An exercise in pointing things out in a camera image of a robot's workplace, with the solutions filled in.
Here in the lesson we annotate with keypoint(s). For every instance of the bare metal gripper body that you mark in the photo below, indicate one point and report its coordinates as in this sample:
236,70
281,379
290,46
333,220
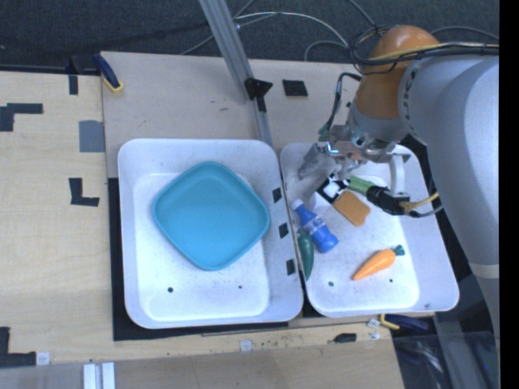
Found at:
349,144

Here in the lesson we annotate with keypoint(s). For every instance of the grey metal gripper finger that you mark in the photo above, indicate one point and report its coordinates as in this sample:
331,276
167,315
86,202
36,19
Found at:
312,161
344,170

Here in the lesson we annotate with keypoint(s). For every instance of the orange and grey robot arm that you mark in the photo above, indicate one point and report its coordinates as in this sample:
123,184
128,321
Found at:
454,128

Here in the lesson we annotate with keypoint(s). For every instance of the green cucumber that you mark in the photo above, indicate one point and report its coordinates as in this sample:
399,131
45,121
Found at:
361,183

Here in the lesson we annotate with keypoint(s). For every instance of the black and white carton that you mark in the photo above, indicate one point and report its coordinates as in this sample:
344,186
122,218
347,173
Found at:
330,189

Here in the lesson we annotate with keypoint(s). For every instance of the orange bread slice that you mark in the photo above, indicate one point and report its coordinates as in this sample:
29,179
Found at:
352,208

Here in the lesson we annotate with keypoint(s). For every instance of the blue bottle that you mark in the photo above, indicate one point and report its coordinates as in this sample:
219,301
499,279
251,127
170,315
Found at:
317,228

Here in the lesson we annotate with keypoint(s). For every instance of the green pepper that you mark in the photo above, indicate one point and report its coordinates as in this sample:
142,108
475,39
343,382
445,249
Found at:
306,254

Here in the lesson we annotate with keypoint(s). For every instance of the orange carrot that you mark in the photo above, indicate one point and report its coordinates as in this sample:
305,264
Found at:
376,263

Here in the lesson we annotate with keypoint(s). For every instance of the blue plate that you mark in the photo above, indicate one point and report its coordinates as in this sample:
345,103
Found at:
211,215

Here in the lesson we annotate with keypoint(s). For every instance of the white plastic tray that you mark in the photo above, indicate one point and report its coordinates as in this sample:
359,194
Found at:
202,298
365,294

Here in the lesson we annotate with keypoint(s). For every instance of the pale wood board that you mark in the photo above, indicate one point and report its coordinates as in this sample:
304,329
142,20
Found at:
174,95

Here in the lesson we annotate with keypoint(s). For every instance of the black block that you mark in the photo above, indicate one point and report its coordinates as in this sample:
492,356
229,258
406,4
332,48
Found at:
345,338

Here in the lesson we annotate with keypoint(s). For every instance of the black cylinder on white bracket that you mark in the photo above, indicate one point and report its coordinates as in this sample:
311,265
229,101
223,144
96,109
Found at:
385,197

